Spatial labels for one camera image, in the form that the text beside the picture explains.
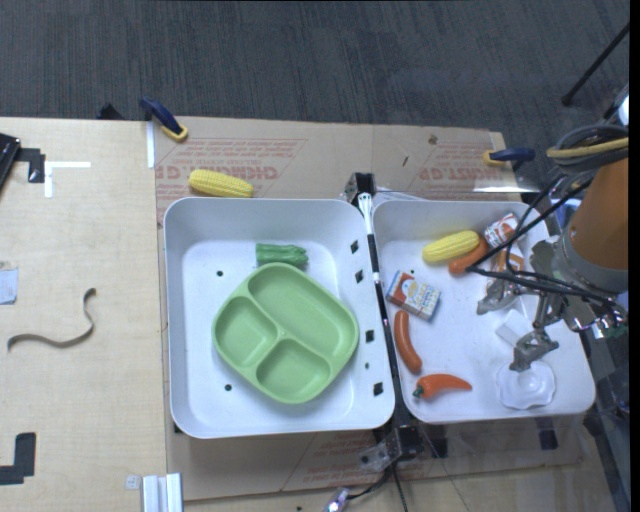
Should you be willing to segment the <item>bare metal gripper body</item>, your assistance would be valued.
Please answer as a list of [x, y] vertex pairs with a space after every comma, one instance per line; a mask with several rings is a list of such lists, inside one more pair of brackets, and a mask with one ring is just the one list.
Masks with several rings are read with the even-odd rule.
[[588, 261], [567, 237], [536, 243], [530, 263], [552, 288], [544, 294], [548, 319], [561, 319], [574, 332], [596, 334], [611, 334], [626, 325], [626, 308], [618, 302], [626, 291], [624, 270]]

